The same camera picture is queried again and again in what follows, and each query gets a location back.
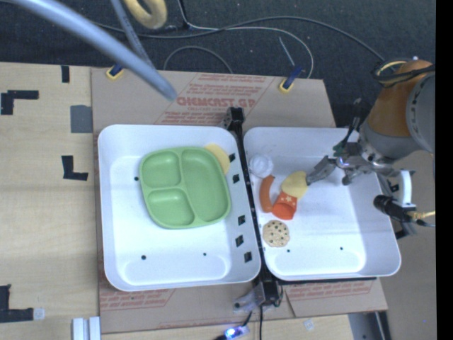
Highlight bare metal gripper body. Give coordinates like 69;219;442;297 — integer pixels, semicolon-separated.
327;142;403;179

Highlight yellow round slice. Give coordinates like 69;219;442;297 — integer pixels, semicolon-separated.
204;142;232;175
281;170;309;200

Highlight orange can with stars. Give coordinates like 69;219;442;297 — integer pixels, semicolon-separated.
271;189;299;222

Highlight white plastic tray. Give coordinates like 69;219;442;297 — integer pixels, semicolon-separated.
97;123;263;293
243;126;402;282

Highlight white frilled round object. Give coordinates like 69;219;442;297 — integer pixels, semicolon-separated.
248;154;275;179

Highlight orange sausage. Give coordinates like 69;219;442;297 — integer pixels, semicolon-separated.
259;174;277;214

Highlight brown biscuit with dark dots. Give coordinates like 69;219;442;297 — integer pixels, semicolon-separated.
262;219;291;249

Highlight green divided plate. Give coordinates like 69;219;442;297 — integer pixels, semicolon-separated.
138;146;232;230

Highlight brown cardboard board, red print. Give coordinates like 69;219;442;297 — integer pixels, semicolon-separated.
90;67;389;334

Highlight black cylinder on white bracket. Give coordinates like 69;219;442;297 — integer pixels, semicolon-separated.
372;169;418;223

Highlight black block with thin wires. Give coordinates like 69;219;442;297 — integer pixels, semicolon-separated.
218;106;246;132
232;278;283;314

